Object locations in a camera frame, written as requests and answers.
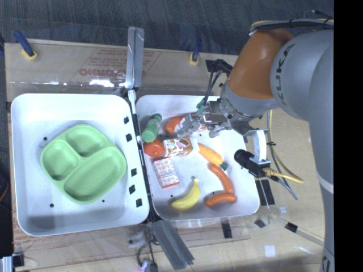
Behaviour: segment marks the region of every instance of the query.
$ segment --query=blue clamp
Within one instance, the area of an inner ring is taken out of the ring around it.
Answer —
[[[202,39],[198,39],[194,52],[192,52],[189,56],[189,62],[193,66],[196,66],[199,62],[199,53],[200,53],[201,47],[202,47]]]
[[[17,42],[22,46],[22,53],[25,55],[25,57],[30,61],[35,60],[37,53],[32,49],[24,34],[22,34],[19,30],[15,30],[12,34],[14,35]]]

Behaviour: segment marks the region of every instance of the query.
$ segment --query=green divided plate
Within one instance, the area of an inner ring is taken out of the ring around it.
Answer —
[[[127,169],[126,158],[117,146],[86,124],[74,126],[49,142],[40,163],[55,186],[76,203],[95,201]]]

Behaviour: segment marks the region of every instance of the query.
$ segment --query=hot dog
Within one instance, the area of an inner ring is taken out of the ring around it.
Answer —
[[[218,176],[218,178],[222,181],[225,192],[234,193],[233,184],[227,174],[225,174],[222,169],[220,169],[215,164],[211,164],[209,166],[209,170],[212,171],[216,176]]]
[[[233,193],[219,193],[211,198],[208,198],[205,202],[205,205],[208,207],[213,207],[219,202],[235,202],[237,200],[237,196]]]

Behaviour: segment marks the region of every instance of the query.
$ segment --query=banana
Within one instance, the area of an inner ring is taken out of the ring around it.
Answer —
[[[189,193],[185,197],[173,202],[171,204],[171,207],[179,211],[188,210],[197,203],[200,194],[201,192],[198,185],[198,179],[194,178],[194,184],[193,187],[190,189]]]

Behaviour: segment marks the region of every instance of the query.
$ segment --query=gray carpet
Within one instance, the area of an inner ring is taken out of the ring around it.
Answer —
[[[194,50],[200,39],[202,52],[238,54],[253,22],[325,18],[312,9],[334,18],[334,0],[0,0],[0,32],[7,42],[18,29],[29,38],[125,45],[136,26],[146,48]],[[0,172],[9,178],[3,57],[0,95]]]

